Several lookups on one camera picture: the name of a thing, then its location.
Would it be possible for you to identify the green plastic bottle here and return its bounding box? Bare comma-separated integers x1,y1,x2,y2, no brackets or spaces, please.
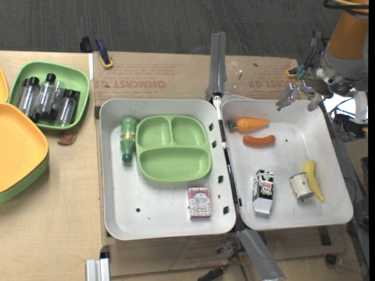
120,115,138,163

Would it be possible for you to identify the yellow plate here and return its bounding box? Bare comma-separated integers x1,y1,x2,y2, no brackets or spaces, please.
0,102,50,194
0,66,10,104

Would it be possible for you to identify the white small can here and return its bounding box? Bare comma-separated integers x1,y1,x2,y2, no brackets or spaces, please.
289,172,315,201

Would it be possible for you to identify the brown cardboard board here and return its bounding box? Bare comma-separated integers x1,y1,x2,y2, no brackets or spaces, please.
93,50,347,277

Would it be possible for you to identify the white plastic tray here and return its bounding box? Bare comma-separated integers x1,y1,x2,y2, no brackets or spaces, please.
98,98,237,241
220,98,354,232

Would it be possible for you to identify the white printed milk carton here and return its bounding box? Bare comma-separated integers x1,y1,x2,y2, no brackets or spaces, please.
252,169,275,215

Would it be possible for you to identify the green divided plate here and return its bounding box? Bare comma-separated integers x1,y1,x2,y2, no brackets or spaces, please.
135,114,213,183

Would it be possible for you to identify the pink printed packet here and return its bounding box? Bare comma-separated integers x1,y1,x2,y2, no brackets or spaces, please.
187,186,212,220

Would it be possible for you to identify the clear plastic bottle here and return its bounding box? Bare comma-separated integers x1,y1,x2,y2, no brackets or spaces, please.
52,80,67,107
36,73,57,118
16,76,41,117
54,89,78,128

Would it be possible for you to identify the orange carrot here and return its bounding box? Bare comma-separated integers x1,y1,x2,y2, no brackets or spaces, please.
227,117,270,133

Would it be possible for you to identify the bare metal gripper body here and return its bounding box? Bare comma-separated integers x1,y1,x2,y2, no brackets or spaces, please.
299,66,357,98

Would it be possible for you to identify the orange sausage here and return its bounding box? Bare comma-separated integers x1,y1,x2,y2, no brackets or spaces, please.
242,134,277,148

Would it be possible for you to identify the yellow banana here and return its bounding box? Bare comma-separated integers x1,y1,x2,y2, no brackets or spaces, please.
302,159,326,203

